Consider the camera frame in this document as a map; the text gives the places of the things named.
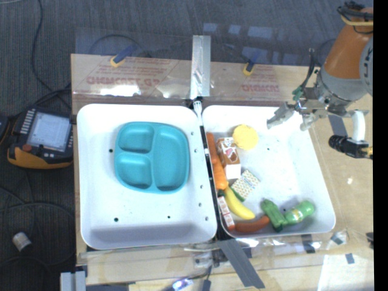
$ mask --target banana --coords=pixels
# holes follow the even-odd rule
[[[236,216],[239,216],[245,220],[251,220],[255,218],[255,214],[242,204],[242,202],[236,197],[233,190],[228,186],[225,190],[225,200],[228,208]]]

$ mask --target teal divided plate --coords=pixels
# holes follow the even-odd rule
[[[115,173],[125,187],[176,192],[186,184],[189,168],[189,143],[180,129],[154,122],[121,127],[115,144]]]

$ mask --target gray dark floor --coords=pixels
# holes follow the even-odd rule
[[[0,0],[0,115],[11,118],[69,88],[70,54],[117,52],[125,40],[119,35],[157,58],[190,59],[186,41],[206,34],[213,61],[244,62],[260,50],[259,63],[307,65],[308,49],[319,49],[323,62],[342,29],[337,7],[373,7],[373,0],[7,1]],[[177,42],[157,48],[152,40],[161,36]],[[69,111],[70,94],[60,96],[41,105]],[[0,289],[59,290],[60,273],[75,269],[74,170],[20,169],[8,163],[7,144],[0,146]],[[33,202],[45,204],[19,206]],[[21,230],[33,242],[29,258],[18,258],[11,242]]]

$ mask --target yellow round sponge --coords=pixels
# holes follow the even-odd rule
[[[245,124],[237,126],[233,131],[232,137],[236,146],[244,150],[254,148],[259,142],[259,136],[256,130]]]

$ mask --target orange carrot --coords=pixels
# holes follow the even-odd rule
[[[259,220],[254,222],[238,222],[236,223],[235,229],[241,233],[252,233],[263,229],[265,226],[270,224],[271,220],[267,215],[262,216]]]
[[[207,144],[209,146],[210,160],[212,162],[214,185],[217,190],[225,190],[229,185],[226,179],[224,168],[219,160],[213,133],[206,133]]]

